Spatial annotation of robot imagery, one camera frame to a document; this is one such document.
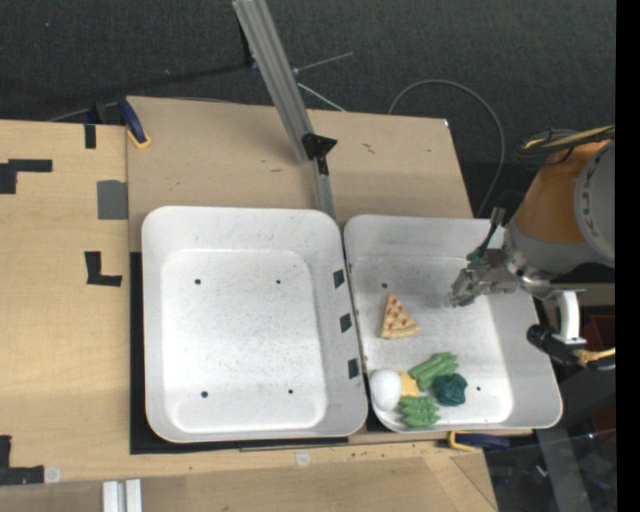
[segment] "white tray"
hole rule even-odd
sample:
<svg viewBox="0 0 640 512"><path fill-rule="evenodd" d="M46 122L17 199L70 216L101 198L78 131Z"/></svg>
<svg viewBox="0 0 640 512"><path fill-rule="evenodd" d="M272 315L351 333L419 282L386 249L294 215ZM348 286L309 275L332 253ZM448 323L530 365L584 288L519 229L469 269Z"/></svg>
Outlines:
<svg viewBox="0 0 640 512"><path fill-rule="evenodd" d="M142 257L146 412L159 436L331 437L362 426L366 391L330 217L162 207L144 221Z"/></svg>
<svg viewBox="0 0 640 512"><path fill-rule="evenodd" d="M448 293L465 256L485 238L486 220L363 215L344 233L356 318L367 371L408 370L437 352L458 356L468 382L466 402L440 406L427 430L545 428L562 414L549 357L526 339L538 318L524 291L487 295L452 308ZM500 232L492 247L502 241ZM385 299L394 292L422 331L410 338L378 336ZM375 407L396 432L414 432L397 412Z"/></svg>

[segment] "toy pizza slice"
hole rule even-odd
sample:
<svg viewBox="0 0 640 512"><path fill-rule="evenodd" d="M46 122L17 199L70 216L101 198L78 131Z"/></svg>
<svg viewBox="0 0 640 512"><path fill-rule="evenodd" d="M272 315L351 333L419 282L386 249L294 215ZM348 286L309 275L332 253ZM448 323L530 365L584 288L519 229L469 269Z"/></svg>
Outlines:
<svg viewBox="0 0 640 512"><path fill-rule="evenodd" d="M387 295L380 337L391 340L407 338L420 332L420 326L409 316L400 299L393 293Z"/></svg>

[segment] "pizza slice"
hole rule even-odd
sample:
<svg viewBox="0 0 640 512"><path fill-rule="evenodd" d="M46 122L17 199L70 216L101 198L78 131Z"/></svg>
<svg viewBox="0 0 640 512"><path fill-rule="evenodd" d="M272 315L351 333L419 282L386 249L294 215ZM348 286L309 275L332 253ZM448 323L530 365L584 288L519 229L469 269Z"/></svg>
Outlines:
<svg viewBox="0 0 640 512"><path fill-rule="evenodd" d="M420 332L420 326L409 316L400 299L393 294L387 295L382 319L380 337L388 339L407 338Z"/></svg>

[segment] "wooden table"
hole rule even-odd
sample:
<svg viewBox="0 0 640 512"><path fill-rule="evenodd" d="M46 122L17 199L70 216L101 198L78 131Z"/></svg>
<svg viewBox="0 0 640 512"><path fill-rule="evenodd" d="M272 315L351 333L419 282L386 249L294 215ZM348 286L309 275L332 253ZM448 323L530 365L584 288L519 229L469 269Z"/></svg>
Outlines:
<svg viewBox="0 0 640 512"><path fill-rule="evenodd" d="M19 172L16 193L0 195L0 434L13 436L11 465L58 467L63 481L295 466L300 449L129 453L129 253L144 215L162 204L314 206L308 167L293 160L275 109L130 101L152 138L147 151L120 126L96 126L92 148L81 124L0 121L0 163L53 162L50 173ZM339 140L329 165L341 224L358 213L471 217L442 120L311 119ZM98 217L98 183L111 180L128 183L129 220ZM87 251L101 253L102 273L122 276L120 286L87 284ZM459 510L491 510L473 498L457 452L429 434L388 435L303 450L312 464L419 457Z"/></svg>

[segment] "white ball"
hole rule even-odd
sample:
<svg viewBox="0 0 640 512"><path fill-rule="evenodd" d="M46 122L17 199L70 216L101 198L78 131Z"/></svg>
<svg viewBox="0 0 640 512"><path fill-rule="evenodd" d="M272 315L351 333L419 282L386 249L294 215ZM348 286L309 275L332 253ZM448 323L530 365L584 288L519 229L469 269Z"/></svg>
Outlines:
<svg viewBox="0 0 640 512"><path fill-rule="evenodd" d="M400 401L402 379L394 370L376 370L369 379L371 399L383 411L392 411Z"/></svg>

